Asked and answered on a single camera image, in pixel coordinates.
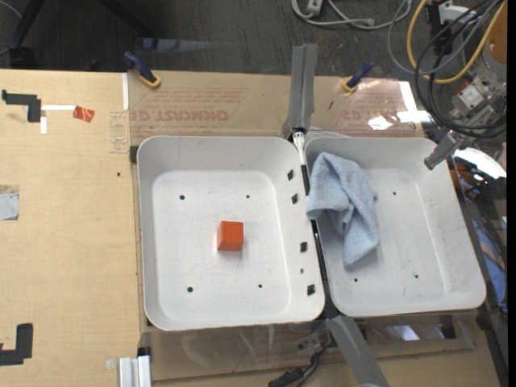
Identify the black cylinder on white bracket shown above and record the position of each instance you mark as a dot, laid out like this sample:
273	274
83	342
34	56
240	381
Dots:
451	11

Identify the light blue cloth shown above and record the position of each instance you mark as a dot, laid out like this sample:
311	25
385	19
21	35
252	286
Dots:
346	200

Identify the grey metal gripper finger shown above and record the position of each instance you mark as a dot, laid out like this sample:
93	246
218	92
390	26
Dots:
441	151

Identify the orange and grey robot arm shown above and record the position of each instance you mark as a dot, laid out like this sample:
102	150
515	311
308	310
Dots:
500	34

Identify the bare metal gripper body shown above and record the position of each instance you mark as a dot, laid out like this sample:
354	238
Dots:
479	99

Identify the brown cardboard board red print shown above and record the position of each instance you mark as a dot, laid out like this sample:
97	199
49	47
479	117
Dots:
250	107

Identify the orange cube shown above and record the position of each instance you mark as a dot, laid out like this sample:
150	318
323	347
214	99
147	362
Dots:
230	236

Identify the black block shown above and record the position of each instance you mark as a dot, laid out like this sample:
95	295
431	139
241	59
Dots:
287	376

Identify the white plastic tray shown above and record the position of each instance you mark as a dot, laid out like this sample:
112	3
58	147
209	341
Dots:
225	280
407	236

